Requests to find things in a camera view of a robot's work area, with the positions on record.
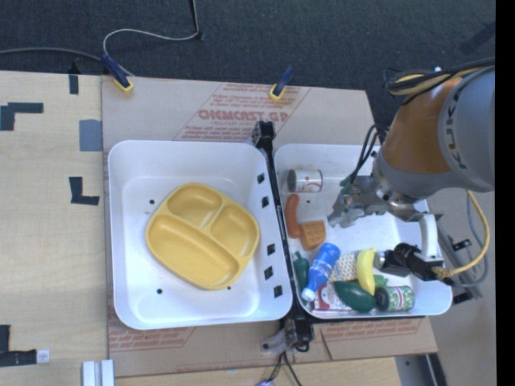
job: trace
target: blue bottle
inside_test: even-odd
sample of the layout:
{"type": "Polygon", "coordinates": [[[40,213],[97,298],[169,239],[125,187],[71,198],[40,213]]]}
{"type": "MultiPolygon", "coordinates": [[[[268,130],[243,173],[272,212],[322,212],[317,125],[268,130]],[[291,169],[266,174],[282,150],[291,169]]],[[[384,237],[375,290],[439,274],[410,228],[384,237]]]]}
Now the blue bottle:
{"type": "Polygon", "coordinates": [[[340,249],[332,243],[324,243],[320,246],[319,253],[311,263],[307,272],[307,286],[303,289],[301,297],[306,302],[313,302],[316,290],[328,281],[332,268],[340,258],[340,249]]]}

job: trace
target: toy banana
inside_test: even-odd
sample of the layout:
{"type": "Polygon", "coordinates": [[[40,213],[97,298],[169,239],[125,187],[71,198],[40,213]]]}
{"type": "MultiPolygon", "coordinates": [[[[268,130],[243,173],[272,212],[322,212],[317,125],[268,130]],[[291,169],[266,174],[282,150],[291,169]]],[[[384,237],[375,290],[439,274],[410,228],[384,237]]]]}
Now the toy banana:
{"type": "Polygon", "coordinates": [[[361,250],[356,259],[357,280],[360,282],[360,287],[372,295],[376,291],[376,282],[373,278],[373,258],[375,254],[375,248],[361,250]]]}

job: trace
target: orange sausage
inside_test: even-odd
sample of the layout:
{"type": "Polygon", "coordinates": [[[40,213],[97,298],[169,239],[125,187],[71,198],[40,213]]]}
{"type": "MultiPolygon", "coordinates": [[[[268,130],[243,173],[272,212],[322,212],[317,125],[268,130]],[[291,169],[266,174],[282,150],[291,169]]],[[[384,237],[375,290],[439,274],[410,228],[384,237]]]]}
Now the orange sausage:
{"type": "Polygon", "coordinates": [[[297,206],[299,205],[299,195],[295,193],[288,196],[284,212],[286,216],[286,230],[288,235],[294,239],[300,237],[300,225],[297,221],[297,206]]]}

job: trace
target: can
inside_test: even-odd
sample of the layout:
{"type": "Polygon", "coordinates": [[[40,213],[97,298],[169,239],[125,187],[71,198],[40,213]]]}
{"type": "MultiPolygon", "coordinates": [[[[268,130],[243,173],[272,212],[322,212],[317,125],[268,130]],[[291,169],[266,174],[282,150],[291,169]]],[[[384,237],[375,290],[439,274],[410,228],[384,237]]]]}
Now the can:
{"type": "Polygon", "coordinates": [[[409,310],[414,306],[415,294],[409,286],[381,286],[375,293],[377,308],[384,312],[409,310]]]}
{"type": "Polygon", "coordinates": [[[292,169],[288,171],[286,183],[291,193],[316,193],[322,190],[320,170],[292,169]]]}

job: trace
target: blue clamp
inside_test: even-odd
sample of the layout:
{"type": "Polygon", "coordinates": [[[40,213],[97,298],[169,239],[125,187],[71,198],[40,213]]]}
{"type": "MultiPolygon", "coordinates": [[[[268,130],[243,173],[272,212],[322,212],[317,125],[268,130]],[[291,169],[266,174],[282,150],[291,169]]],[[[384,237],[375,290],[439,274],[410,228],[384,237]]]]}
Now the blue clamp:
{"type": "Polygon", "coordinates": [[[289,66],[284,74],[282,75],[279,82],[274,84],[268,93],[268,97],[273,101],[279,101],[284,94],[284,88],[293,80],[293,76],[295,73],[295,68],[293,66],[289,66]]]}
{"type": "Polygon", "coordinates": [[[123,92],[128,93],[134,88],[134,84],[127,79],[126,74],[123,72],[122,68],[111,59],[108,55],[103,55],[101,57],[101,62],[104,64],[105,68],[109,70],[109,73],[114,77],[113,82],[121,89],[123,92]]]}

